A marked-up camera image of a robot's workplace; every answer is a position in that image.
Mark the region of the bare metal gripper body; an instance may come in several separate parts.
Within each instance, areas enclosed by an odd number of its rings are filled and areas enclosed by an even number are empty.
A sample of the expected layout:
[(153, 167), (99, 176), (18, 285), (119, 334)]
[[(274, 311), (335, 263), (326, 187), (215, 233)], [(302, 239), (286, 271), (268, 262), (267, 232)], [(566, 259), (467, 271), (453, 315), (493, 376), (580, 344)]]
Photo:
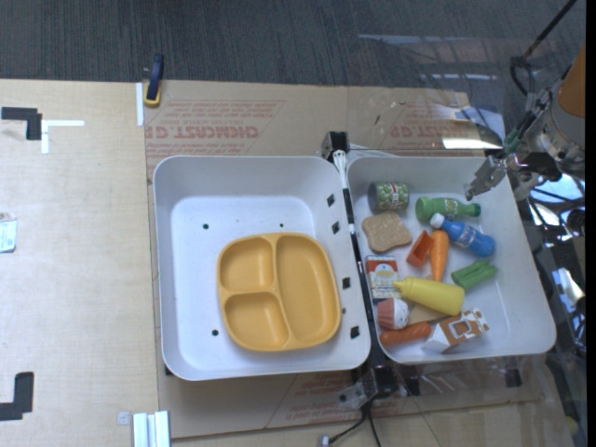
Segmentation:
[(560, 173), (585, 179), (585, 122), (559, 124), (535, 121), (525, 132), (515, 129), (506, 137), (506, 149), (520, 170), (553, 180)]

